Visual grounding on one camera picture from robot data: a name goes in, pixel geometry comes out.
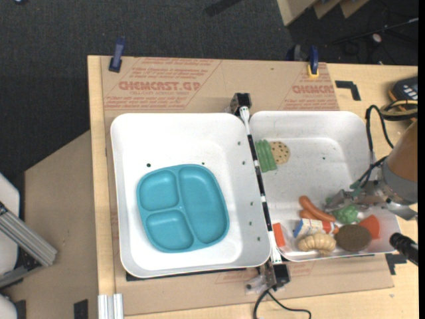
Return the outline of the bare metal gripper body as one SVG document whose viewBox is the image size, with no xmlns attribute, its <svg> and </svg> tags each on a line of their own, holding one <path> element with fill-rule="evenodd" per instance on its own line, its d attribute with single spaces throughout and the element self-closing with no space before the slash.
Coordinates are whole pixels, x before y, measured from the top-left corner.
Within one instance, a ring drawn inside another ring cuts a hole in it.
<svg viewBox="0 0 425 319">
<path fill-rule="evenodd" d="M 348 192 L 350 193 L 349 202 L 354 205 L 356 202 L 361 202 L 386 207 L 392 201 L 388 195 L 386 183 L 379 179 L 356 181 L 350 185 Z"/>
</svg>

